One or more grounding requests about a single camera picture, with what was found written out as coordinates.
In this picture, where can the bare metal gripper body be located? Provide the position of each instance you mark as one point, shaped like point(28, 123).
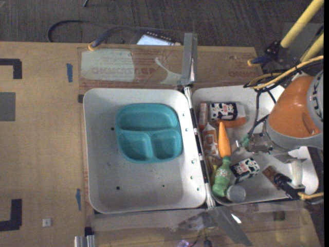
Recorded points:
point(259, 143)

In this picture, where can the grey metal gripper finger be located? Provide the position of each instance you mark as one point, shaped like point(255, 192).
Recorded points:
point(237, 144)
point(239, 153)

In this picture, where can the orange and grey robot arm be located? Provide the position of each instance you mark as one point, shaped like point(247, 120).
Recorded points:
point(290, 112)

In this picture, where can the orange carrot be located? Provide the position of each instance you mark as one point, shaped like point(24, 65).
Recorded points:
point(224, 141)

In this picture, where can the cow print carton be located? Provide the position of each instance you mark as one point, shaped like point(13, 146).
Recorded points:
point(223, 111)
point(244, 169)

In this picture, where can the orange and white carton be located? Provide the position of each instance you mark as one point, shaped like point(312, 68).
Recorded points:
point(210, 140)

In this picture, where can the green bottle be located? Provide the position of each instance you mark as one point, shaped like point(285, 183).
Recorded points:
point(221, 179)

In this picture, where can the brown biscuit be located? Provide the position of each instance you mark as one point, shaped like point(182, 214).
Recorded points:
point(269, 173)

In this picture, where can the silver can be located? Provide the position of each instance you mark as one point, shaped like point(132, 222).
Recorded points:
point(236, 194)

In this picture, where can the white plastic tray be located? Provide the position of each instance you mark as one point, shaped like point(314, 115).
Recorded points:
point(144, 184)
point(259, 189)

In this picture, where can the orange bottle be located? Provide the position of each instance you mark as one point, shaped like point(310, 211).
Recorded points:
point(203, 114)

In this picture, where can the blue divided plate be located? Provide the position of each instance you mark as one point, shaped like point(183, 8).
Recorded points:
point(147, 131)

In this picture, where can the brown cardboard board red print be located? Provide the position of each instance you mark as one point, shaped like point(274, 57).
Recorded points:
point(144, 68)

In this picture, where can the black cylinder on white bracket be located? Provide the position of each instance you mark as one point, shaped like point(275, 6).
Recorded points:
point(288, 185)

